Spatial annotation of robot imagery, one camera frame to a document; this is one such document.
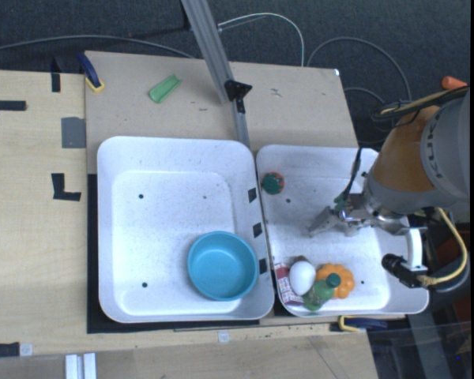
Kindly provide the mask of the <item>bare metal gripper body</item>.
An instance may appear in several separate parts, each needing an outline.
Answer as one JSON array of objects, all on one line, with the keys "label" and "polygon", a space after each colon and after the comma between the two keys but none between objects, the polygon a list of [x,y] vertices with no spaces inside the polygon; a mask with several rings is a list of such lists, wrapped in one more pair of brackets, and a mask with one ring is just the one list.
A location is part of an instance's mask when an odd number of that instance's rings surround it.
[{"label": "bare metal gripper body", "polygon": [[365,193],[350,193],[341,198],[337,215],[344,227],[346,223],[360,223],[360,230],[376,227],[392,235],[404,235],[410,228],[407,216],[389,210]]}]

